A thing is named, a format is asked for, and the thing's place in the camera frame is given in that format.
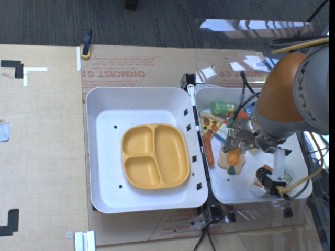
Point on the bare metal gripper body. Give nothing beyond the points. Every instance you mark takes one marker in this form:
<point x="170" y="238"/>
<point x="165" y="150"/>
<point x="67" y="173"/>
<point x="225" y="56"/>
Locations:
<point x="246" y="131"/>

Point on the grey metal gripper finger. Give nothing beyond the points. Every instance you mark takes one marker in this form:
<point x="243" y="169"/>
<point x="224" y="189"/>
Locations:
<point x="245" y="146"/>
<point x="229" y="142"/>

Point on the orange toy carrot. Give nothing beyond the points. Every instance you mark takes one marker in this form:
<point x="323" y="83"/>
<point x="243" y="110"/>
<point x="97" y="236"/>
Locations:
<point x="233" y="158"/>

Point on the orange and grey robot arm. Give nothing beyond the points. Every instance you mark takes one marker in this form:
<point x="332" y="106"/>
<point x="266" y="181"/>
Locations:
<point x="282" y="93"/>

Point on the blue and white packet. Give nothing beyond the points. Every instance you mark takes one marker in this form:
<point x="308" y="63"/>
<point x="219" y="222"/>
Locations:
<point x="223" y="132"/>

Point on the red and orange toy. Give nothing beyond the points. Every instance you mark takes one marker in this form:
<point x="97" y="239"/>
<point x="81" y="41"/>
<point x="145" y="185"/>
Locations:
<point x="244" y="114"/>

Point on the beige toy bread slice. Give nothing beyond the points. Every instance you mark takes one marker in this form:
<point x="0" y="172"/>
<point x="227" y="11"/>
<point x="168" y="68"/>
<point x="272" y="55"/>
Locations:
<point x="222" y="161"/>

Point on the red toy sausage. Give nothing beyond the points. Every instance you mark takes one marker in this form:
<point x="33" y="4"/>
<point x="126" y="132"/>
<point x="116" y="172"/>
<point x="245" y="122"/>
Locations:
<point x="208" y="150"/>

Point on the toy pizza slice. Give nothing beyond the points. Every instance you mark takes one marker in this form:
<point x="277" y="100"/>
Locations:
<point x="209" y="121"/>

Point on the thin black and white rod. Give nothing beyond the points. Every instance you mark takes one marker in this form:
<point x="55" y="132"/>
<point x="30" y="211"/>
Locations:
<point x="196" y="124"/>

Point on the white plastic tray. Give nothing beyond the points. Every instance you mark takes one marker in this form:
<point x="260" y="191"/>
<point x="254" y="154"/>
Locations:
<point x="110" y="150"/>
<point x="235" y="187"/>

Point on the white and orange carton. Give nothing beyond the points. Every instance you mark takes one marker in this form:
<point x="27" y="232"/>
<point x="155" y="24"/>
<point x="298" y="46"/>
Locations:
<point x="257" y="188"/>

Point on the green and white packet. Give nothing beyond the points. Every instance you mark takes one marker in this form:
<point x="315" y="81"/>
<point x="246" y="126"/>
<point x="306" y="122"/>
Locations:
<point x="287" y="177"/>

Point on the yellow divided plate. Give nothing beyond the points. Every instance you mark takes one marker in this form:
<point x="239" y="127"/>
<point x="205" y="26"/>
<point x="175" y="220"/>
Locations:
<point x="170" y="150"/>

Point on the brown cardboard board, red print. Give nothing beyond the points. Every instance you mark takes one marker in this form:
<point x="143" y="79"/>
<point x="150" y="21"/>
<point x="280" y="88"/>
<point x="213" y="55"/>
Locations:
<point x="136" y="69"/>

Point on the black cylinder on white bracket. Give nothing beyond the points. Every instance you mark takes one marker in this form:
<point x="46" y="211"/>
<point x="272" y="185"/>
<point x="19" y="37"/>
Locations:
<point x="269" y="180"/>

